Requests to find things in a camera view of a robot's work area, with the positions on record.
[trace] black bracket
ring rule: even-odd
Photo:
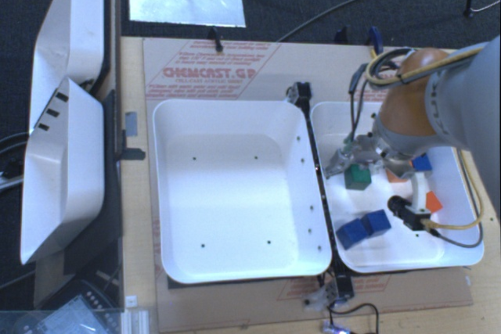
[[[122,150],[120,151],[119,160],[144,160],[146,158],[146,152],[140,148],[128,148],[127,147],[127,134],[125,130],[122,130]]]
[[[337,288],[339,289],[338,300],[346,301],[355,295],[353,284],[351,282],[351,271],[341,261],[337,252],[336,239],[332,221],[330,219],[329,204],[327,202],[326,189],[323,183],[322,168],[320,167],[320,158],[317,152],[315,135],[313,133],[312,120],[310,118],[310,100],[312,99],[312,88],[309,82],[296,82],[287,89],[287,101],[299,107],[306,119],[308,137],[312,147],[313,162],[315,163],[315,172],[319,183],[320,196],[322,198],[323,212],[325,214],[327,232],[329,233],[330,247],[332,250],[332,261],[330,268],[334,273]]]
[[[218,28],[211,27],[207,39],[213,39],[216,42],[216,52],[221,53],[223,50],[223,46],[221,43],[221,34],[218,31]]]

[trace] white plastic bin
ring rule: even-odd
[[[179,100],[153,113],[161,258],[193,284],[317,275],[332,251],[302,112]]]
[[[380,103],[365,102],[357,134],[372,130],[372,113],[377,113]],[[312,124],[319,150],[320,164],[328,165],[335,150],[351,130],[350,106],[347,102],[324,102],[312,110]],[[432,215],[442,224],[468,224],[476,216],[468,198],[463,178],[452,148],[433,148],[427,152],[433,171],[427,179],[430,190],[440,199],[443,209]],[[364,191],[347,190],[344,175],[325,180],[334,230],[364,214],[385,209],[391,229],[383,235],[364,239],[345,250],[339,246],[343,262],[361,273],[380,271],[445,268],[476,264],[483,256],[484,245],[465,249],[435,238],[427,232],[414,232],[402,220],[392,215],[387,201],[393,195],[412,198],[410,181],[390,183],[384,169],[373,174],[372,184]],[[475,243],[479,229],[439,230],[443,235],[463,243]]]

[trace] blue block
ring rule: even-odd
[[[368,236],[367,230],[359,218],[343,225],[336,231],[336,235],[346,250]]]
[[[431,171],[430,159],[428,159],[426,153],[413,159],[412,163],[416,171]]]
[[[366,214],[361,219],[368,236],[378,236],[384,234],[391,228],[390,221],[386,217],[383,209]]]

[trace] black clamp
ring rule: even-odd
[[[218,52],[218,53],[221,53],[223,50],[221,38],[222,38],[222,36],[219,33],[218,28],[211,27],[211,30],[209,31],[207,39],[213,39],[216,42],[216,52]]]

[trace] black connector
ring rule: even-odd
[[[357,85],[359,84],[360,77],[364,73],[364,71],[367,68],[367,63],[362,64],[358,70],[354,72],[354,74],[351,76],[351,81],[350,81],[350,86],[348,88],[348,94],[353,95],[357,89]]]
[[[401,218],[404,224],[413,231],[425,231],[421,221],[423,219],[430,219],[431,213],[423,210],[423,213],[415,213],[410,210],[411,202],[401,196],[392,196],[388,200],[388,209],[398,218]]]

